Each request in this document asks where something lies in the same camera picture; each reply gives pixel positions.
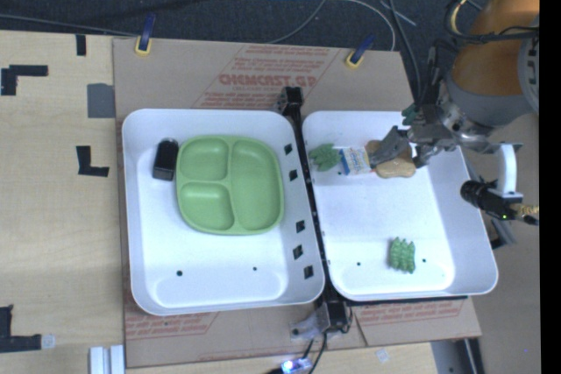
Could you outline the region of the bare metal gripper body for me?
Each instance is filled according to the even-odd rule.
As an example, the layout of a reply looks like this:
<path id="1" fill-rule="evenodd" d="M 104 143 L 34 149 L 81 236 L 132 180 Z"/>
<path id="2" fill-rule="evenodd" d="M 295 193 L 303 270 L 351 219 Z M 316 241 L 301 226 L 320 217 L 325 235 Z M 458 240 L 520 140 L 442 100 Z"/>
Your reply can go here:
<path id="1" fill-rule="evenodd" d="M 437 155 L 457 147 L 485 152 L 491 145 L 491 129 L 469 119 L 454 103 L 412 104 L 405 110 L 405 126 L 417 155 Z"/>

